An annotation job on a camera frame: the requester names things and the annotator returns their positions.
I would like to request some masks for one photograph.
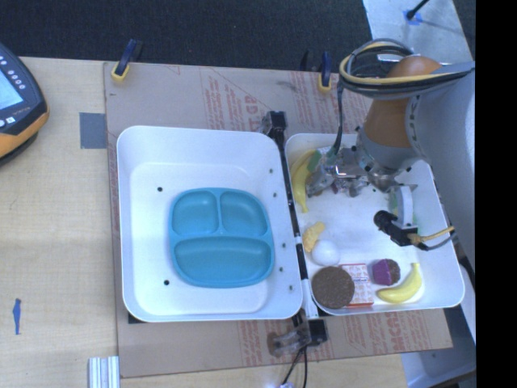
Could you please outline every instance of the wooden table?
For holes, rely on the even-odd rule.
[[[87,387],[88,359],[117,355],[105,149],[82,149],[79,115],[104,113],[103,63],[23,58],[48,123],[0,167],[0,386]],[[21,301],[19,334],[12,310]],[[289,365],[129,378],[122,387],[277,387]],[[301,386],[303,363],[290,381]],[[309,362],[308,386],[406,386],[400,355]]]

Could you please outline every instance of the brown round object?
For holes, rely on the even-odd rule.
[[[342,268],[329,266],[318,270],[311,281],[316,301],[329,309],[348,305],[355,292],[352,276]]]

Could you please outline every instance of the cardboard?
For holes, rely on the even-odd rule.
[[[131,318],[121,292],[116,140],[136,124],[257,131],[269,111],[286,112],[286,139],[294,133],[335,133],[335,91],[319,92],[314,72],[134,63],[126,79],[116,82],[110,76],[113,66],[104,65],[104,87],[121,377],[290,363],[291,354],[275,357],[267,346],[268,336],[293,329],[290,319],[141,323]],[[331,81],[335,88],[338,76]],[[345,91],[344,133],[364,122],[370,103]],[[441,309],[323,320],[329,339],[308,350],[309,361],[452,346]]]

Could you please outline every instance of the blue plate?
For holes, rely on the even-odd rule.
[[[255,285],[273,269],[269,217],[257,197],[242,190],[182,192],[170,207],[169,238],[174,268],[191,285]]]

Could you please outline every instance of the egg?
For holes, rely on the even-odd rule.
[[[320,266],[334,266],[341,258],[338,247],[331,240],[318,240],[310,255]]]

